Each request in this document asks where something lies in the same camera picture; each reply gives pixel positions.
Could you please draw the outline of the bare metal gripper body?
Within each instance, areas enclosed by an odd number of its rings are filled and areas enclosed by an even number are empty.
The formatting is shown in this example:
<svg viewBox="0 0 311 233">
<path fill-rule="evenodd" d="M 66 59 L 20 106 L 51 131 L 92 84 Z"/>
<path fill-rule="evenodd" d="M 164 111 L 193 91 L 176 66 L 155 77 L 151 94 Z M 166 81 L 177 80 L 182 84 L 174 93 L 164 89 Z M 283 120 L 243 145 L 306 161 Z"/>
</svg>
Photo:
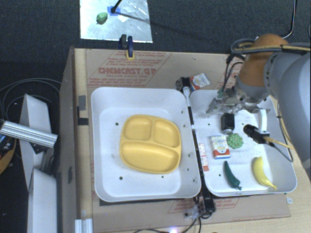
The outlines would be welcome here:
<svg viewBox="0 0 311 233">
<path fill-rule="evenodd" d="M 240 88 L 231 88 L 218 90 L 218 100 L 220 102 L 220 110 L 225 112 L 227 106 L 240 105 L 241 110 L 246 110 L 250 113 L 257 113 L 260 108 L 258 104 L 260 100 L 251 98 L 246 95 Z"/>
</svg>

